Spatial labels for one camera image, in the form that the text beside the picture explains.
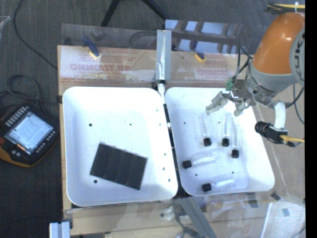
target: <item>black cap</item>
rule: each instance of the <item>black cap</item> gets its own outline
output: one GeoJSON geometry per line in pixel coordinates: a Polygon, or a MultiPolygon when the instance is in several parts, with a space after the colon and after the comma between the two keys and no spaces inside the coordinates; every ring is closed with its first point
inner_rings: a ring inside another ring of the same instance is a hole
{"type": "Polygon", "coordinates": [[[205,146],[210,146],[210,145],[211,145],[210,137],[204,138],[204,145],[205,145],[205,146]]]}
{"type": "Polygon", "coordinates": [[[233,149],[231,152],[231,157],[232,158],[238,158],[239,157],[239,150],[233,149]]]}
{"type": "Polygon", "coordinates": [[[192,166],[191,161],[183,161],[183,168],[187,169],[187,168],[190,168],[191,166],[192,166]]]}
{"type": "Polygon", "coordinates": [[[229,138],[222,139],[222,146],[229,146],[229,138]]]}
{"type": "Polygon", "coordinates": [[[205,183],[202,185],[202,189],[204,192],[210,191],[211,190],[211,184],[210,183],[205,183]]]}

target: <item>clear plastic tube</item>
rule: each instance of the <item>clear plastic tube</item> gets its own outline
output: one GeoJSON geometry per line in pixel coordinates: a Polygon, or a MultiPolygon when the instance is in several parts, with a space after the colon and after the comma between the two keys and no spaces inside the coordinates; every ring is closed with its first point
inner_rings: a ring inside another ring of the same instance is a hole
{"type": "Polygon", "coordinates": [[[226,115],[223,121],[223,133],[222,133],[222,146],[229,146],[229,127],[231,123],[231,117],[226,115]]]}
{"type": "Polygon", "coordinates": [[[233,149],[231,151],[232,158],[238,158],[240,153],[240,136],[241,136],[240,126],[235,126],[234,128],[234,135],[233,135],[233,149]]]}
{"type": "Polygon", "coordinates": [[[207,191],[217,191],[220,189],[229,189],[235,185],[235,179],[231,174],[221,175],[214,177],[211,182],[204,183],[202,185],[202,190],[207,191]]]}
{"type": "Polygon", "coordinates": [[[199,116],[200,129],[203,136],[203,142],[205,146],[211,145],[210,132],[208,128],[208,121],[206,113],[199,116]]]}
{"type": "Polygon", "coordinates": [[[183,161],[183,168],[191,168],[214,162],[216,157],[212,151],[203,151],[193,154],[188,160],[183,161]]]}

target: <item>tripod leg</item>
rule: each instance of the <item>tripod leg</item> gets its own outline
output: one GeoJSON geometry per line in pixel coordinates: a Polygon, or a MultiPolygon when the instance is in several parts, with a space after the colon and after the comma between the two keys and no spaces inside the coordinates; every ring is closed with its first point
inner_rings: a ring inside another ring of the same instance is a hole
{"type": "Polygon", "coordinates": [[[141,1],[144,2],[148,7],[150,7],[151,10],[153,10],[163,20],[169,19],[167,14],[158,6],[156,2],[154,2],[154,0],[141,0],[141,1]]]}
{"type": "Polygon", "coordinates": [[[101,23],[101,26],[105,27],[108,25],[112,15],[114,14],[115,9],[117,8],[117,6],[119,5],[120,0],[112,0],[109,9],[107,11],[107,13],[105,14],[105,17],[101,23]]]}

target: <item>blue clamp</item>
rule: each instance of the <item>blue clamp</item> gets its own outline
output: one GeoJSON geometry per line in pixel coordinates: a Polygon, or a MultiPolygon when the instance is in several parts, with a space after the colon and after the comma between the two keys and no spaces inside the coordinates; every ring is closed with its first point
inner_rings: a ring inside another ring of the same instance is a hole
{"type": "Polygon", "coordinates": [[[98,51],[96,45],[93,43],[91,39],[89,39],[87,36],[84,36],[82,38],[82,41],[85,45],[87,45],[90,49],[89,54],[94,58],[94,59],[99,59],[101,58],[101,53],[98,51]]]}

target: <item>white tray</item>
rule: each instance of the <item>white tray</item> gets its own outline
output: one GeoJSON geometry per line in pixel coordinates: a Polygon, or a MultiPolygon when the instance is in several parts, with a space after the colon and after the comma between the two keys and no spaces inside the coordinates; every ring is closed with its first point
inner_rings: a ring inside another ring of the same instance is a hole
{"type": "Polygon", "coordinates": [[[178,189],[159,94],[148,88],[72,87],[63,95],[66,187],[95,206],[171,199],[178,189]],[[90,175],[99,143],[147,158],[141,189],[90,175]]]}
{"type": "Polygon", "coordinates": [[[185,88],[173,87],[167,90],[165,100],[171,121],[177,162],[181,183],[193,196],[226,194],[240,192],[268,191],[274,186],[274,174],[263,144],[262,137],[255,132],[256,119],[252,108],[235,117],[235,106],[229,102],[217,112],[207,116],[211,132],[211,146],[203,145],[199,115],[219,92],[220,88],[185,88]],[[233,121],[230,127],[228,147],[221,145],[223,118],[229,115],[233,121]],[[233,127],[240,127],[240,155],[231,157],[233,127]],[[216,161],[209,165],[185,169],[182,162],[196,152],[219,151],[216,161]],[[202,184],[210,183],[215,177],[233,176],[235,185],[230,188],[216,189],[208,192],[202,190],[202,184]]]}

